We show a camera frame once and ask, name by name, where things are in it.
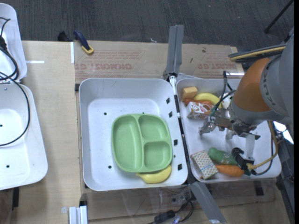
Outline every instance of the snack package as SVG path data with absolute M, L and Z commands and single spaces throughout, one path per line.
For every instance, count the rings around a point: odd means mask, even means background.
M 205 150 L 194 153 L 190 155 L 190 157 L 196 170 L 201 173 L 204 180 L 209 179 L 218 173 L 216 166 Z
M 207 119 L 211 113 L 212 104 L 202 104 L 200 102 L 189 102 L 187 105 L 187 117 L 196 119 Z

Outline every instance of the black cable connector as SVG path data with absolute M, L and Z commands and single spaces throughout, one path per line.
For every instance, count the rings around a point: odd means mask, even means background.
M 162 222 L 167 221 L 168 219 L 174 218 L 175 215 L 176 215 L 176 213 L 173 210 L 170 210 L 170 211 L 165 212 L 165 213 L 161 213 L 158 216 L 155 216 L 154 223 L 155 224 L 160 224 Z

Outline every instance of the sponge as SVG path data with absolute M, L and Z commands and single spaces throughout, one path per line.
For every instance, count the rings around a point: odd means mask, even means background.
M 182 100 L 185 98 L 193 98 L 197 94 L 195 86 L 183 88 Z

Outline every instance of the white container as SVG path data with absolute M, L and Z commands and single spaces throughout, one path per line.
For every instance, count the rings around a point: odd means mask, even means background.
M 228 79 L 229 85 L 236 89 L 240 79 Z M 190 119 L 187 118 L 187 109 L 186 105 L 183 101 L 181 101 L 181 93 L 182 89 L 185 87 L 195 86 L 198 89 L 198 93 L 200 92 L 208 92 L 212 93 L 216 96 L 220 96 L 223 90 L 223 79 L 181 79 L 177 82 L 176 90 L 178 93 L 178 99 L 180 100 L 180 113 L 182 117 L 183 129 L 185 132 L 186 143 L 188 147 L 189 155 L 192 155 L 198 151 L 205 150 L 208 152 L 209 148 L 214 147 L 216 149 L 231 153 L 231 150 L 235 147 L 238 147 L 242 150 L 245 148 L 245 138 L 238 137 L 234 135 L 232 139 L 226 140 L 226 130 L 219 131 L 216 127 L 210 133 L 204 133 L 201 136 L 198 134 L 199 128 L 203 126 L 203 119 Z M 271 133 L 268 128 L 267 122 L 263 122 L 257 126 L 257 128 L 252 131 L 253 134 L 258 134 L 261 137 L 255 141 L 255 147 L 253 151 L 253 158 L 255 159 L 255 164 L 261 163 L 264 160 L 271 157 Z M 262 165 L 255 169 L 257 173 L 263 172 L 269 163 Z M 263 179 L 263 178 L 273 178 L 277 177 L 281 172 L 281 162 L 279 156 L 277 155 L 273 159 L 272 166 L 268 172 L 263 175 L 255 176 L 255 175 L 242 175 L 239 178 L 228 177 L 221 173 L 217 173 L 213 178 L 208 180 L 203 180 L 200 178 L 200 174 L 195 169 L 195 166 L 191 164 L 192 174 L 194 177 L 200 181 L 205 183 L 213 183 L 213 182 L 228 182 L 228 181 L 236 181 L 236 180 L 250 180 L 250 179 Z
M 91 78 L 81 83 L 79 97 L 83 177 L 90 189 L 108 191 L 166 187 L 186 181 L 185 152 L 173 89 L 168 82 L 162 79 Z M 117 117 L 132 113 L 157 115 L 168 126 L 173 158 L 171 175 L 164 182 L 145 183 L 135 173 L 121 170 L 114 161 L 112 123 Z
M 3 29 L 2 36 L 7 48 L 16 60 L 19 77 L 27 74 L 27 67 L 21 43 L 15 10 L 0 3 L 0 17 L 10 19 Z M 0 28 L 5 20 L 0 19 Z M 10 59 L 0 51 L 0 71 L 10 75 L 14 66 Z M 28 122 L 28 104 L 22 90 L 10 79 L 0 81 L 0 145 L 9 143 L 23 133 Z M 30 123 L 27 131 L 17 141 L 0 146 L 0 190 L 32 184 L 44 178 L 48 170 L 43 137 L 38 121 L 31 90 L 20 85 L 28 97 Z

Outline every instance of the carrot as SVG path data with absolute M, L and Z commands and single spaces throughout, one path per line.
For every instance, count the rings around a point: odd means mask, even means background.
M 223 173 L 232 177 L 241 177 L 244 170 L 235 165 L 215 165 L 219 173 Z
M 210 100 L 195 100 L 195 99 L 191 99 L 191 98 L 184 99 L 185 105 L 188 105 L 190 102 L 197 102 L 197 103 L 201 103 L 203 105 L 211 105 L 212 104 L 212 102 Z

